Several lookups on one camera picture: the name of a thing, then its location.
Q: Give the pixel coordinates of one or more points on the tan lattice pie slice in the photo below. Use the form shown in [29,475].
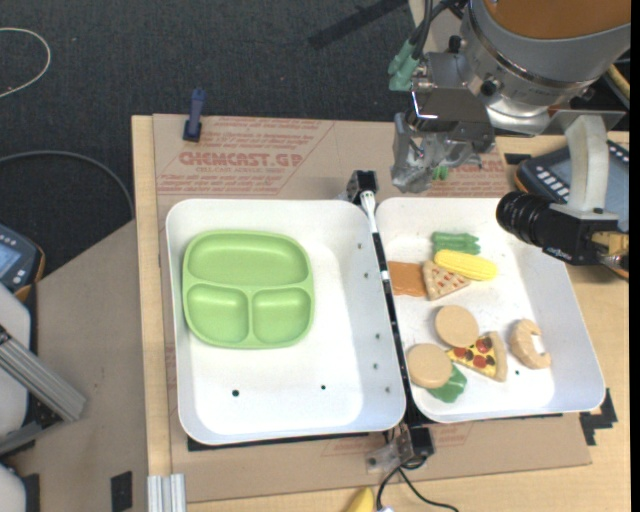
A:
[442,282]

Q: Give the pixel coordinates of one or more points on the yellow corn cob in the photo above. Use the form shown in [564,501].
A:
[465,265]

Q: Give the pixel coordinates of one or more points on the tan round biscuit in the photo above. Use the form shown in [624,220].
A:
[428,365]
[456,326]

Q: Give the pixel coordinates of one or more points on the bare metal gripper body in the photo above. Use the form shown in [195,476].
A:
[452,107]

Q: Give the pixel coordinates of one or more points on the brown cardboard board red print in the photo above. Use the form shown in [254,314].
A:
[280,150]

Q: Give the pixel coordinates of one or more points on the green divided plate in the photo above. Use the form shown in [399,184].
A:
[245,262]

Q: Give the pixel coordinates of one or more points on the tan croissant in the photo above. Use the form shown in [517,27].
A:
[522,345]

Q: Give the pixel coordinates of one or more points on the green beans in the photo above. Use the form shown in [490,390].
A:
[455,242]

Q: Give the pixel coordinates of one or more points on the pizza slice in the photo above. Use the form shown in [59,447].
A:
[482,357]

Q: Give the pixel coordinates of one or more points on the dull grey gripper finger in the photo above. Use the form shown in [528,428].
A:
[462,156]
[407,170]

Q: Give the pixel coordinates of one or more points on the orange bread slice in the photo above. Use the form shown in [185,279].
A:
[404,279]

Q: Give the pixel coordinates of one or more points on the white plastic tray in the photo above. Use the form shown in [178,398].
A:
[540,300]
[285,390]

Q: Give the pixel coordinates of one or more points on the black cylinder on white bracket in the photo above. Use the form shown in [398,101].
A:
[565,232]

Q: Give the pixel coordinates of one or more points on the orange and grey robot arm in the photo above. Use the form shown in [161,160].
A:
[545,45]

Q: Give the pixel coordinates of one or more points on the green lettuce leaf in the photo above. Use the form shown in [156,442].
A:
[452,387]

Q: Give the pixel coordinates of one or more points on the thin black and white rod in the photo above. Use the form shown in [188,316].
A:
[393,315]

